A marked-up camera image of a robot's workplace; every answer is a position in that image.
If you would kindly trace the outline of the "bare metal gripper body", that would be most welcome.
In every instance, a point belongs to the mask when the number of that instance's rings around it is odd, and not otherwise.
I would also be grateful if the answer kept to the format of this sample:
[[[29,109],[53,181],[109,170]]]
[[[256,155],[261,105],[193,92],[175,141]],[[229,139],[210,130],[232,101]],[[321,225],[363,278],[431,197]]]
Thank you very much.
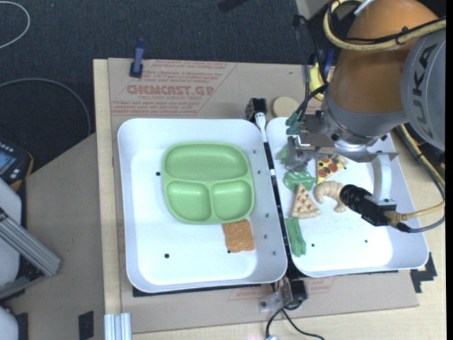
[[[300,152],[339,154],[356,162],[369,162],[368,147],[379,138],[356,133],[329,114],[306,115],[297,128],[294,145]]]

